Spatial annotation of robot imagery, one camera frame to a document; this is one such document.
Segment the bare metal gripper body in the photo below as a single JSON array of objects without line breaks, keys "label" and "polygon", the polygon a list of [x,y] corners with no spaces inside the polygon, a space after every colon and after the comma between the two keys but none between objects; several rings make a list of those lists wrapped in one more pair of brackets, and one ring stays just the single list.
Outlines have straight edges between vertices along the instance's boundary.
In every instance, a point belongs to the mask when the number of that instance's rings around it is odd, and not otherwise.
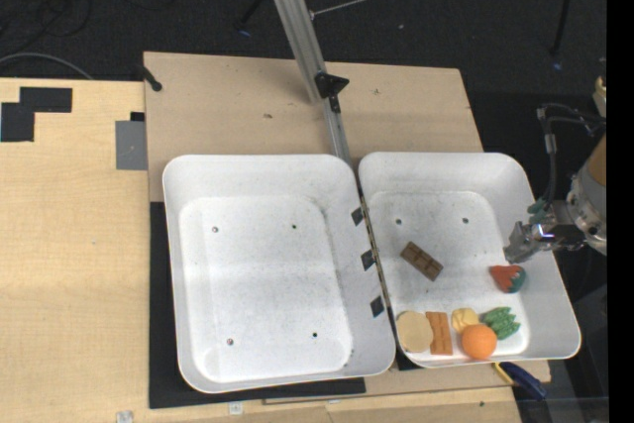
[{"label": "bare metal gripper body", "polygon": [[607,255],[607,224],[604,215],[578,192],[553,201],[535,218],[538,241],[552,250],[575,251],[589,247]]}]

